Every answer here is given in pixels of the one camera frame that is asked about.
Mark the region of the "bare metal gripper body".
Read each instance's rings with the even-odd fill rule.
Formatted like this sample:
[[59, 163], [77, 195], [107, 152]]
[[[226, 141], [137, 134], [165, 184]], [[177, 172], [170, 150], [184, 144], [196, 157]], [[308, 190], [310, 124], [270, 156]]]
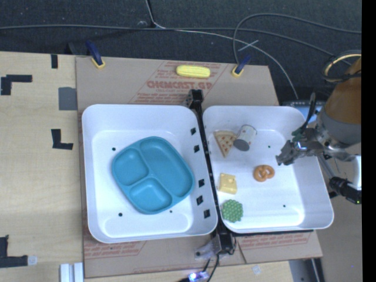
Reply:
[[293, 160], [324, 155], [350, 162], [356, 155], [347, 152], [348, 147], [350, 144], [317, 127], [298, 128], [293, 132]]

